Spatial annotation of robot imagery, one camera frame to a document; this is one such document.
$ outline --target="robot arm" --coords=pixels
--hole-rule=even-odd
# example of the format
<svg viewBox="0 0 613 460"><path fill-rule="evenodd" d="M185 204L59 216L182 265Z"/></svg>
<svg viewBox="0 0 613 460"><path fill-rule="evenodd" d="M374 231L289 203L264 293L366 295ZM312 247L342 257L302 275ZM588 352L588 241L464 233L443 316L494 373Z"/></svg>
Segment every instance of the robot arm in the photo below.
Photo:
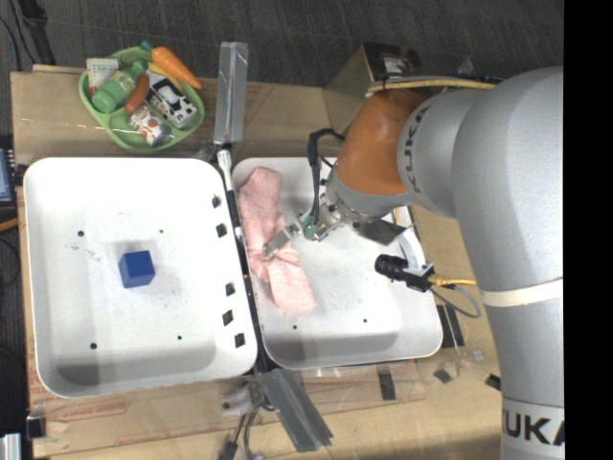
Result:
<svg viewBox="0 0 613 460"><path fill-rule="evenodd" d="M320 220L360 232L412 203L458 219L500 362L505 460L565 457L562 82L549 68L489 91L371 96Z"/></svg>

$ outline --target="green bowl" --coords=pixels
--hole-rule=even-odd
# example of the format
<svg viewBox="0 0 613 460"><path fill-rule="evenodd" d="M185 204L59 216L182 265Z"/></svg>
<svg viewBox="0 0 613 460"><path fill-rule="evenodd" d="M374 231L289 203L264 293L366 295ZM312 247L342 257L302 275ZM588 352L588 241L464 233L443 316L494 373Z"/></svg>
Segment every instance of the green bowl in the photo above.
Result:
<svg viewBox="0 0 613 460"><path fill-rule="evenodd" d="M136 58L143 58L147 61L151 61L151 54L136 47L127 48L115 53L111 55L111 58L117 58L120 62L120 67L127 68L132 65ZM87 78L87 72L83 73L79 78L79 95L90 114L98 124L104 128L106 134L108 134L117 145L130 153L151 155L156 151L168 149L184 138L187 138L196 131L204 121L204 104L200 96L198 96L196 91L185 82L182 81L181 85L183 87L183 94L197 109L196 117L193 118L190 124L184 129L179 129L167 122L172 128L171 137L166 142L156 147L150 146L141 135L134 130L129 123L129 115L125 112L123 107L120 107L110 114L104 114L92 105L89 97L89 80Z"/></svg>

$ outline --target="blue block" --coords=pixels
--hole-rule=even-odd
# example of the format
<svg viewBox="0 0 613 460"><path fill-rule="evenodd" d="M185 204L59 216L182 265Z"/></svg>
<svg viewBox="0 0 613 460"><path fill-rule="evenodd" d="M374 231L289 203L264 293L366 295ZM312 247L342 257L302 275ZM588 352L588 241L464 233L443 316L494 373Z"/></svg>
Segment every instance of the blue block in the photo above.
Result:
<svg viewBox="0 0 613 460"><path fill-rule="evenodd" d="M125 253L119 261L119 272L124 288L144 287L151 283L155 269L149 251Z"/></svg>

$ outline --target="pink towel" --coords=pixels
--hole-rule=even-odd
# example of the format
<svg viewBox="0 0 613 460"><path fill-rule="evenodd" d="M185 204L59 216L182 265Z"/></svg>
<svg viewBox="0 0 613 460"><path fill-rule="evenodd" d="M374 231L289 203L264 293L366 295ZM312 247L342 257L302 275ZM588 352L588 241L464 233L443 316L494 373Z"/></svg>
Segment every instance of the pink towel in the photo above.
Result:
<svg viewBox="0 0 613 460"><path fill-rule="evenodd" d="M256 276L270 283L277 307L291 312L310 311L317 303L296 249L288 244L272 259L263 255L263 247L285 227L284 217L279 213L280 198L281 175L264 167L257 167L238 189L249 264Z"/></svg>

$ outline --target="gray carpet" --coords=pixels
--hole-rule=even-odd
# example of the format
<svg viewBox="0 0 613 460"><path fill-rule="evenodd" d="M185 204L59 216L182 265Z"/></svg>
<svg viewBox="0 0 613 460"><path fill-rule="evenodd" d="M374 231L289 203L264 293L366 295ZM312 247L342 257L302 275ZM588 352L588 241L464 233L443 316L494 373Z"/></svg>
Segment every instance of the gray carpet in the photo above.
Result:
<svg viewBox="0 0 613 460"><path fill-rule="evenodd" d="M564 0L38 0L60 65L83 66L143 38L216 77L223 40L249 43L249 79L324 85L364 40L408 45L450 73L467 56L507 78L563 64ZM29 69L9 0L0 0L0 136L11 135L10 70ZM9 31L18 45L14 55ZM27 31L26 45L34 54ZM5 234L16 242L14 233ZM0 250L2 281L16 270ZM0 346L23 360L18 283L0 293Z"/></svg>

